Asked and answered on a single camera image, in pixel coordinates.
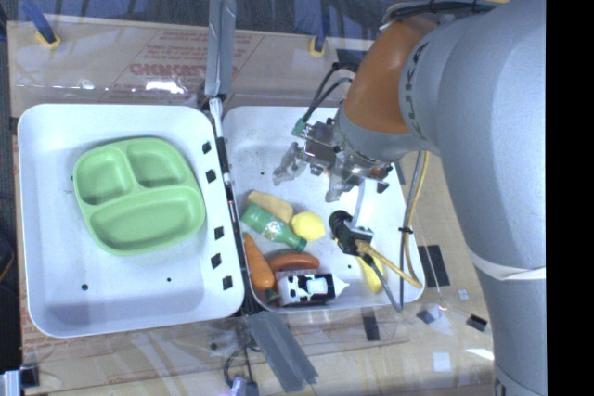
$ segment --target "toy bottle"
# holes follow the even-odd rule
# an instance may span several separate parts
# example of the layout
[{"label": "toy bottle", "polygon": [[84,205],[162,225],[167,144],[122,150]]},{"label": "toy bottle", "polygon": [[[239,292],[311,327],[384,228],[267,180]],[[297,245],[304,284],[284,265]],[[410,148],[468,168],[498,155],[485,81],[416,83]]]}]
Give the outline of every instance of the toy bottle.
[{"label": "toy bottle", "polygon": [[293,234],[289,224],[256,203],[250,203],[241,215],[241,220],[266,239],[285,243],[299,252],[303,251],[307,244],[306,239]]}]

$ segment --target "toy lemon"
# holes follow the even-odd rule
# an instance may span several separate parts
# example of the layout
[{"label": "toy lemon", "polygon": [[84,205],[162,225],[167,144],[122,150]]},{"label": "toy lemon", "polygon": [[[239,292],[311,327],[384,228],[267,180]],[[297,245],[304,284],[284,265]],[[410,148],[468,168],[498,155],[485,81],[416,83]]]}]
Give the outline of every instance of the toy lemon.
[{"label": "toy lemon", "polygon": [[314,241],[326,234],[324,222],[313,211],[302,211],[293,215],[291,218],[291,229],[295,235],[308,241]]}]

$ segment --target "green plate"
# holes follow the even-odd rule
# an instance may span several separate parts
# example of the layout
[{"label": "green plate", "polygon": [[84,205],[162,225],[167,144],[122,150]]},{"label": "green plate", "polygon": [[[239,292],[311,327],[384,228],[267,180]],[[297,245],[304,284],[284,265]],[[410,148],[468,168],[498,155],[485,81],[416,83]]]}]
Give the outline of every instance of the green plate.
[{"label": "green plate", "polygon": [[161,249],[192,236],[206,218],[204,198],[181,152],[156,137],[85,152],[74,190],[98,245],[118,255]]}]

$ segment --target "black cable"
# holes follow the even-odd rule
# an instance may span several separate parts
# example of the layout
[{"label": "black cable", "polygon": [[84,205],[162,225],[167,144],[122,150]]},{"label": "black cable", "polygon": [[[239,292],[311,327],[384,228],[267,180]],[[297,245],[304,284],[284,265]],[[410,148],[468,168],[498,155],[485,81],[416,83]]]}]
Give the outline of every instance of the black cable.
[{"label": "black cable", "polygon": [[248,356],[248,349],[252,351],[261,351],[260,348],[256,345],[255,341],[251,339],[248,343],[243,345],[242,347],[238,348],[237,350],[233,351],[231,355],[227,358],[225,365],[223,366],[223,376],[225,377],[225,382],[229,385],[230,388],[233,388],[233,380],[229,376],[229,369],[233,364],[233,360],[235,360],[238,355],[243,351],[245,354],[245,362],[248,366],[248,374],[250,375],[250,382],[253,383],[253,375],[252,375],[252,366],[250,365],[250,358]]},{"label": "black cable", "polygon": [[239,353],[243,349],[245,349],[245,346],[233,351],[233,353],[231,353],[231,355],[227,358],[225,365],[223,366],[223,376],[225,377],[226,384],[229,385],[230,388],[233,388],[233,381],[231,380],[231,377],[229,376],[229,368],[231,367],[233,360],[235,360],[235,358],[239,355]]},{"label": "black cable", "polygon": [[314,111],[321,104],[321,102],[328,97],[329,93],[327,92],[327,94],[323,95],[320,99],[320,95],[322,94],[322,90],[324,89],[324,86],[326,86],[326,83],[329,81],[329,79],[332,77],[332,75],[336,71],[349,70],[350,72],[356,72],[357,69],[358,69],[358,65],[356,65],[355,63],[348,62],[348,61],[345,61],[345,62],[336,61],[336,62],[332,63],[332,67],[330,68],[328,73],[326,73],[326,76],[324,76],[324,79],[322,80],[322,82],[319,84],[319,87],[317,88],[316,93],[314,94],[314,97],[312,98],[312,102],[309,105],[309,109],[307,110],[307,112],[305,112],[305,114],[302,117],[302,121],[307,122],[309,120],[309,118],[311,117],[311,115],[314,113]]},{"label": "black cable", "polygon": [[320,105],[328,98],[328,96],[330,96],[330,94],[332,93],[332,91],[334,91],[337,87],[339,87],[341,84],[344,83],[351,83],[353,80],[351,78],[347,78],[346,76],[341,78],[340,80],[337,80],[336,83],[334,83],[330,88],[328,88],[324,94],[318,99],[318,101],[316,102],[316,104],[314,105],[314,108],[312,109],[312,114],[313,112],[320,107]]},{"label": "black cable", "polygon": [[437,14],[470,10],[473,13],[483,13],[489,12],[499,5],[496,2],[485,0],[430,0],[423,3],[394,6],[394,9],[389,9],[386,13],[382,23],[385,24],[392,20],[406,19],[415,15],[426,14],[427,12]]}]

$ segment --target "gray robot arm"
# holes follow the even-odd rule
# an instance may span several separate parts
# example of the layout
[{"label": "gray robot arm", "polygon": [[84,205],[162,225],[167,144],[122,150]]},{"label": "gray robot arm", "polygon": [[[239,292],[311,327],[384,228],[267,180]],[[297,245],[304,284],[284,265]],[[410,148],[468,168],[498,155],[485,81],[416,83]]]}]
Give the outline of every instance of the gray robot arm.
[{"label": "gray robot arm", "polygon": [[[305,127],[294,158],[329,172],[333,201],[369,178],[381,186],[407,152],[440,156],[489,310],[496,394],[546,395],[546,0],[395,28],[371,47],[333,121]],[[416,34],[405,60],[385,59],[382,49]],[[381,110],[386,96],[397,113]]]}]

